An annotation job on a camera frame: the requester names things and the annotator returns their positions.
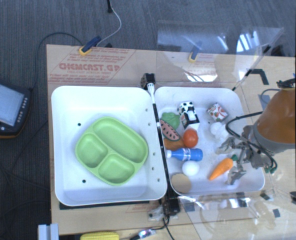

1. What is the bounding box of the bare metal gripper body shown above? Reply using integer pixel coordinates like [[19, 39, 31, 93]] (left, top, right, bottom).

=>
[[237, 124, 274, 170]]

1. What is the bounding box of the orange carrot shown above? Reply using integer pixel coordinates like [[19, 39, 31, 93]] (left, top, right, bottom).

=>
[[208, 154, 239, 182]]

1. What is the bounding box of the white lumpy toy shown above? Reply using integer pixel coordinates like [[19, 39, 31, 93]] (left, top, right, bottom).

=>
[[209, 121, 230, 141]]

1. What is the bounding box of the white plastic tray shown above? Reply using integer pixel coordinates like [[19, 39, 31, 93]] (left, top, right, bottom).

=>
[[153, 86, 266, 197], [50, 85, 168, 207]]

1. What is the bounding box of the strawberry print can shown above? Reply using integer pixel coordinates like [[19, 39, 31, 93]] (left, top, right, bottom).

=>
[[206, 102, 229, 123]]

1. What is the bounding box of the orange-red tomato toy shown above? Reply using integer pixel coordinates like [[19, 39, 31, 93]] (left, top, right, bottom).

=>
[[182, 128, 200, 149]]

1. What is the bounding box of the blue bottle with white cap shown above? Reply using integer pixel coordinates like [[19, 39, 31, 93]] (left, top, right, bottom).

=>
[[165, 147, 204, 163]]

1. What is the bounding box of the white ball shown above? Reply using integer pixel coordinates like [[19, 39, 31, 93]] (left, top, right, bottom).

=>
[[181, 160, 201, 177]]

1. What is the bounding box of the black and white cow carton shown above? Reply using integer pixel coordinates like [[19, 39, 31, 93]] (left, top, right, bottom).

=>
[[176, 101, 201, 130]]

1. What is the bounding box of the brown bread toy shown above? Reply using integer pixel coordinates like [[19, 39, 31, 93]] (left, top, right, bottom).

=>
[[163, 136, 187, 152]]

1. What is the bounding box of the brown round biscuit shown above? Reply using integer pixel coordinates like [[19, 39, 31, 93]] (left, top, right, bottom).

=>
[[170, 172, 193, 195]]

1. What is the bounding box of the watermelon slice toy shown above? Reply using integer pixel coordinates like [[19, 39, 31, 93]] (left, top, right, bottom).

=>
[[159, 118, 181, 143]]

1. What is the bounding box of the green lettuce toy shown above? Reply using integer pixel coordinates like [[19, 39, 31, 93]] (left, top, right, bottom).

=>
[[160, 111, 182, 130]]

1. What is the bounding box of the thin black and white rod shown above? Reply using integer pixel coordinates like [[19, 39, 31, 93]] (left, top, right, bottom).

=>
[[146, 82, 179, 203]]

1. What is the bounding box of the green divided plate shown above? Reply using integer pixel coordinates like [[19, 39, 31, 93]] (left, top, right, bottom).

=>
[[74, 116, 150, 187]]

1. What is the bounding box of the brown cardboard board red print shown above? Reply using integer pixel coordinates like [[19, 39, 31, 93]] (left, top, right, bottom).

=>
[[45, 43, 296, 236]]

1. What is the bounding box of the yellow corn cob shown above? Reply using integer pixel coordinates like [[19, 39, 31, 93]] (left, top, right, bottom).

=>
[[79, 231, 120, 240]]

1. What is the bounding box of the black block with thin wires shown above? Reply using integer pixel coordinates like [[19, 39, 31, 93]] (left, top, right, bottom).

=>
[[162, 196, 182, 217], [140, 72, 156, 89]]

